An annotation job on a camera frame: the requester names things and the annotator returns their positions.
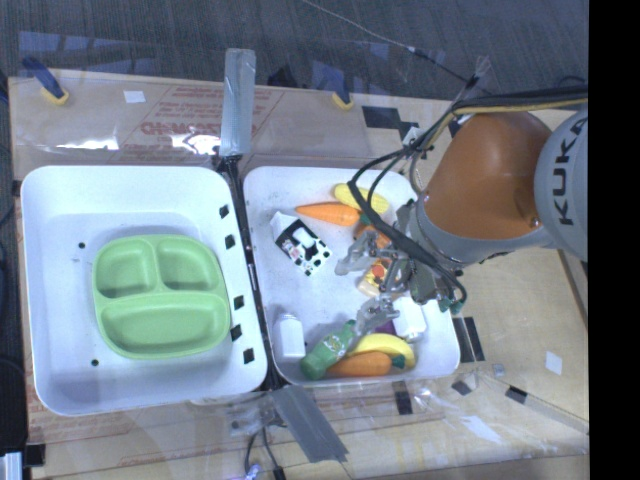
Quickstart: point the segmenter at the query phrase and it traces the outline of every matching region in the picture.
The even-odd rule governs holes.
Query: bottle
[[[300,368],[309,380],[318,380],[331,365],[337,363],[347,353],[349,345],[356,337],[356,321],[349,320],[342,329],[328,334],[313,350],[300,361]]]

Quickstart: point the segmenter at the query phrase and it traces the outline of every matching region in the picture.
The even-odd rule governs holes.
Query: green divided dish
[[[107,344],[132,359],[204,352],[228,334],[231,313],[215,254],[182,235],[113,240],[93,265],[98,326]]]

